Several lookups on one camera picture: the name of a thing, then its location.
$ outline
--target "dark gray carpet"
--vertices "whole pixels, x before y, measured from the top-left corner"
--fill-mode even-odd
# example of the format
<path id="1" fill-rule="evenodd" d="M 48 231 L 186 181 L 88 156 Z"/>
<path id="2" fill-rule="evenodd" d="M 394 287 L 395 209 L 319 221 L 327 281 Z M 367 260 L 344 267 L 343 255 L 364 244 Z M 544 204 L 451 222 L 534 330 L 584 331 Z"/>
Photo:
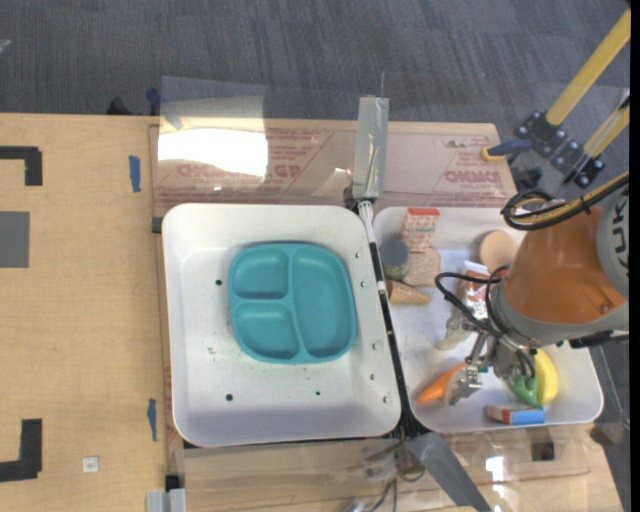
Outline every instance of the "dark gray carpet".
<path id="1" fill-rule="evenodd" d="M 147 114 L 145 92 L 165 75 L 358 95 L 379 94 L 384 74 L 392 119 L 492 122 L 509 140 L 532 110 L 553 103 L 626 7 L 622 0 L 0 0 L 0 40 L 12 41 L 0 53 L 0 111 L 102 114 L 119 96 Z M 585 141 L 629 87 L 627 45 L 566 120 L 570 135 Z M 333 105 L 313 114 L 353 115 Z M 628 167 L 628 129 L 603 159 L 600 183 Z M 541 184 L 553 191 L 559 179 L 545 168 Z M 573 186 L 565 197 L 580 192 Z M 628 345 L 605 347 L 596 360 L 612 386 L 601 422 L 626 425 L 607 450 L 630 510 L 628 356 Z"/>

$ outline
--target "orange carrot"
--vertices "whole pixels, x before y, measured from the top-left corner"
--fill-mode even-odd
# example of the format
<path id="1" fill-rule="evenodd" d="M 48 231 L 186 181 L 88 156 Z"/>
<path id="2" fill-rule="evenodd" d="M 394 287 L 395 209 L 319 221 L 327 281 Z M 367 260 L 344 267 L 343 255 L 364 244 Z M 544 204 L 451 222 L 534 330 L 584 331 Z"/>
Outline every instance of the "orange carrot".
<path id="1" fill-rule="evenodd" d="M 451 370 L 440 375 L 440 377 L 438 377 L 433 384 L 431 384 L 427 389 L 420 393 L 420 395 L 418 396 L 418 402 L 423 404 L 431 400 L 442 398 L 447 391 L 447 384 L 449 384 L 451 377 L 453 377 L 458 370 L 464 368 L 465 366 L 465 363 L 461 363 L 451 368 Z"/>

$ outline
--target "gray square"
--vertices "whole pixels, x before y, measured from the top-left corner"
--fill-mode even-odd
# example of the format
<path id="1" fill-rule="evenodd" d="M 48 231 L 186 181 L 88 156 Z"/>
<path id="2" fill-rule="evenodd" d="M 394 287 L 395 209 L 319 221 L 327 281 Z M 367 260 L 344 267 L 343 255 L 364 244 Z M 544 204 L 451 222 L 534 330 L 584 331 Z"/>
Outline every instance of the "gray square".
<path id="1" fill-rule="evenodd" d="M 0 268 L 29 266 L 29 212 L 0 212 Z"/>

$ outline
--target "wooden table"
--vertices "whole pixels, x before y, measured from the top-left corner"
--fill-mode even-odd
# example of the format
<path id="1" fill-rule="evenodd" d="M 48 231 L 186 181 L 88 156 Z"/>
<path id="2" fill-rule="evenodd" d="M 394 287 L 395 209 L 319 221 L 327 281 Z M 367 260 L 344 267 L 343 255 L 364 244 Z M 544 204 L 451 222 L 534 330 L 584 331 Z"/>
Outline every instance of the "wooden table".
<path id="1" fill-rule="evenodd" d="M 0 482 L 0 510 L 144 510 L 146 493 L 164 488 L 157 235 L 150 229 L 149 129 L 157 123 L 0 114 L 0 146 L 43 153 L 42 186 L 25 186 L 22 162 L 0 161 L 0 211 L 29 212 L 30 220 L 28 267 L 0 268 L 0 462 L 19 461 L 22 420 L 42 421 L 41 470 Z M 139 159 L 139 191 L 130 157 Z M 621 510 L 602 448 L 583 437 L 588 471 L 509 483 L 503 501 L 513 510 Z M 487 489 L 495 486 L 481 487 L 485 496 Z M 439 493 L 439 501 L 403 498 L 400 510 L 452 505 L 442 491 L 423 492 Z M 193 510 L 207 509 L 202 497 L 191 494 Z M 344 504 L 260 510 L 339 511 Z"/>

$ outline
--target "yellow banana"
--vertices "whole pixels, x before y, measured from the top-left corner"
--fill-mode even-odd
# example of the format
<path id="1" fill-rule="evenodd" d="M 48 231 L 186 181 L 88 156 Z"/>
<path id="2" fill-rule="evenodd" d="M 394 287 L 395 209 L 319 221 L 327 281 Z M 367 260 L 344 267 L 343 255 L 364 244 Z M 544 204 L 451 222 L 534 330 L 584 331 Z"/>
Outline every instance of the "yellow banana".
<path id="1" fill-rule="evenodd" d="M 538 402 L 545 405 L 558 394 L 558 374 L 551 358 L 538 349 L 535 356 L 536 377 L 538 378 Z"/>

